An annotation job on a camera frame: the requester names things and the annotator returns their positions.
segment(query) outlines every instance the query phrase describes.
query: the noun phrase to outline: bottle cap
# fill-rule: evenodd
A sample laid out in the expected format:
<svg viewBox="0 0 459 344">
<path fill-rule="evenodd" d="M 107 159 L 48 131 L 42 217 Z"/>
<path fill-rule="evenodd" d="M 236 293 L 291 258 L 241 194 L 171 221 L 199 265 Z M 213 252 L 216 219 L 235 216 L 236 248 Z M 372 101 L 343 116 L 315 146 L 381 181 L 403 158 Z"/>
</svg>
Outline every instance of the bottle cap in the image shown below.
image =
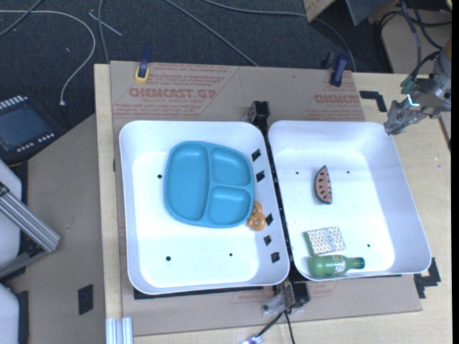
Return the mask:
<svg viewBox="0 0 459 344">
<path fill-rule="evenodd" d="M 356 269 L 363 269 L 365 267 L 365 260 L 363 257 L 356 257 Z"/>
</svg>

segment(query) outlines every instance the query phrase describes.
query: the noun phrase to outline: display screen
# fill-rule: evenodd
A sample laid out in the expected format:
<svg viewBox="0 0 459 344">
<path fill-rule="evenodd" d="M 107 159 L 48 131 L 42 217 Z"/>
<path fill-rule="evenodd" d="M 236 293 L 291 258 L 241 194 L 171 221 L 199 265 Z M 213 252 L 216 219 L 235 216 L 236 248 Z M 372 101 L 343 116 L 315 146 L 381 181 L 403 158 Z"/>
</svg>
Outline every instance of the display screen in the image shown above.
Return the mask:
<svg viewBox="0 0 459 344">
<path fill-rule="evenodd" d="M 52 131 L 50 124 L 30 106 L 0 112 L 0 146 L 4 151 Z"/>
</svg>

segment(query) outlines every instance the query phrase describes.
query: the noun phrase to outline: black hole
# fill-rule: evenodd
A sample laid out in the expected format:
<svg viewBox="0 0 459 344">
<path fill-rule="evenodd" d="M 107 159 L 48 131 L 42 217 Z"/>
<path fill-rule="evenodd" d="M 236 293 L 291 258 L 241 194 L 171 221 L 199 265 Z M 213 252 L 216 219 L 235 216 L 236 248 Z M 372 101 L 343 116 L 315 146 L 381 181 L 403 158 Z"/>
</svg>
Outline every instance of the black hole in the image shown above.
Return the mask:
<svg viewBox="0 0 459 344">
<path fill-rule="evenodd" d="M 263 240 L 265 241 L 266 246 L 269 245 L 272 241 L 270 236 L 266 236 Z"/>
<path fill-rule="evenodd" d="M 280 259 L 280 255 L 279 255 L 279 252 L 273 252 L 271 254 L 271 261 L 272 262 L 276 262 Z"/>
<path fill-rule="evenodd" d="M 273 222 L 273 215 L 272 214 L 268 215 L 265 218 L 265 220 L 266 220 L 266 224 L 269 226 Z"/>
<path fill-rule="evenodd" d="M 261 180 L 263 180 L 264 177 L 265 177 L 265 172 L 264 171 L 258 172 L 257 173 L 257 182 L 260 182 Z"/>
<path fill-rule="evenodd" d="M 260 149 L 257 149 L 255 152 L 252 153 L 252 161 L 255 162 L 255 159 L 257 159 L 259 156 L 261 156 Z"/>
</svg>

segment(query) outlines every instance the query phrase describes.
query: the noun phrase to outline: patterned box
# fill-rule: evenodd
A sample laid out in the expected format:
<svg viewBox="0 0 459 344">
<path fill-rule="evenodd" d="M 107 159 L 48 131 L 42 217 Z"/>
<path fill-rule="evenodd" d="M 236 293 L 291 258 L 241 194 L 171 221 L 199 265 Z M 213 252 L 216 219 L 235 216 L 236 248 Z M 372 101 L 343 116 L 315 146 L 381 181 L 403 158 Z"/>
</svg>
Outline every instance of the patterned box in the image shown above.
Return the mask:
<svg viewBox="0 0 459 344">
<path fill-rule="evenodd" d="M 304 232 L 304 238 L 311 256 L 341 251 L 346 248 L 337 226 L 306 231 Z"/>
</svg>

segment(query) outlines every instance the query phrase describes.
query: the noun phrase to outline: gray carpet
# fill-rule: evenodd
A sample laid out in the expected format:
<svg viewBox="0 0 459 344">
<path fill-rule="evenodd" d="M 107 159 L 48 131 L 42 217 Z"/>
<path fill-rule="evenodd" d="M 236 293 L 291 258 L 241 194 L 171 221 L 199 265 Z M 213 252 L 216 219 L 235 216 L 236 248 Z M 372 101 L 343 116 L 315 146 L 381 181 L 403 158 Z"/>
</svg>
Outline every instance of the gray carpet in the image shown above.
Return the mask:
<svg viewBox="0 0 459 344">
<path fill-rule="evenodd" d="M 0 0 L 0 9 L 28 9 L 38 0 Z M 344 0 L 336 0 L 318 21 L 294 16 L 246 14 L 199 0 L 170 0 L 218 32 L 245 56 L 164 0 L 105 0 L 102 20 L 111 60 L 138 61 L 146 44 L 152 61 L 262 67 L 320 68 L 328 52 L 351 50 L 358 72 L 388 72 L 376 27 L 367 20 L 354 26 Z M 304 14 L 303 0 L 212 0 L 258 11 Z M 416 0 L 418 7 L 427 0 Z M 37 98 L 61 123 L 71 128 L 94 112 L 93 65 L 106 58 L 97 16 L 100 0 L 44 0 L 36 10 L 71 14 L 94 32 L 94 55 L 65 90 L 65 81 L 89 55 L 93 40 L 76 20 L 57 14 L 30 14 L 0 37 L 0 100 L 23 94 Z M 428 1 L 430 5 L 442 1 Z M 0 31 L 20 14 L 0 13 Z M 342 38 L 330 29 L 334 28 Z"/>
</svg>

